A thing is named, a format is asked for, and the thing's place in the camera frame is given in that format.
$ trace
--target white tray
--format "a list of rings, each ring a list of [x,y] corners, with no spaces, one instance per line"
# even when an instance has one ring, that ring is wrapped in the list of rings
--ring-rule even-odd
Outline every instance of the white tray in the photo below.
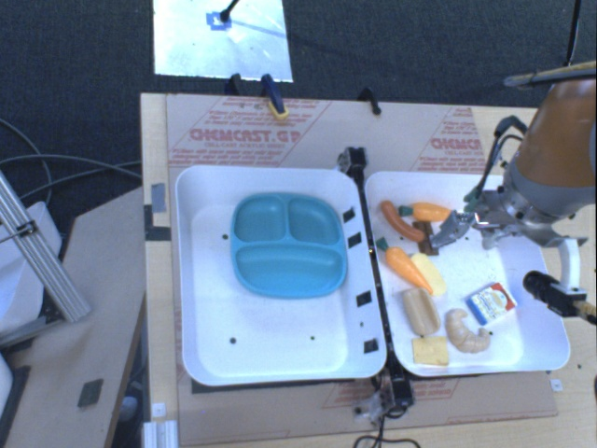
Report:
[[[491,176],[486,189],[494,189],[502,178]],[[463,208],[463,197],[479,182],[477,175],[446,175],[438,173],[376,173],[367,182],[367,197],[371,226],[377,239],[385,237],[388,245],[401,246],[408,254],[418,252],[415,243],[401,240],[385,221],[380,202],[390,200],[395,205],[416,202],[438,203],[451,209]],[[434,223],[434,232],[439,224]],[[565,365],[570,345],[562,319],[536,301],[522,286],[522,279],[531,270],[546,272],[538,245],[523,237],[499,241],[498,247],[484,250],[481,235],[469,230],[466,237],[439,249],[431,260],[442,273],[448,290],[434,297],[442,319],[435,335],[446,335],[444,315],[452,308],[465,309],[469,316],[465,324],[477,333],[480,327],[465,304],[465,297],[493,282],[500,282],[518,303],[513,311],[486,326],[492,335],[490,348],[478,354],[463,354],[448,343],[450,364],[435,367],[414,363],[411,340],[417,335],[410,328],[402,306],[400,292],[410,285],[385,264],[378,251],[386,308],[393,333],[396,355],[402,365],[420,376],[465,375],[501,371],[557,370]]]
[[[176,181],[183,360],[204,385],[367,378],[386,360],[367,236],[354,182],[338,171],[194,166]],[[276,299],[243,287],[230,259],[236,205],[252,194],[322,199],[342,215],[348,271],[340,288],[312,299]],[[357,303],[361,294],[367,303]],[[360,298],[363,302],[367,296]]]

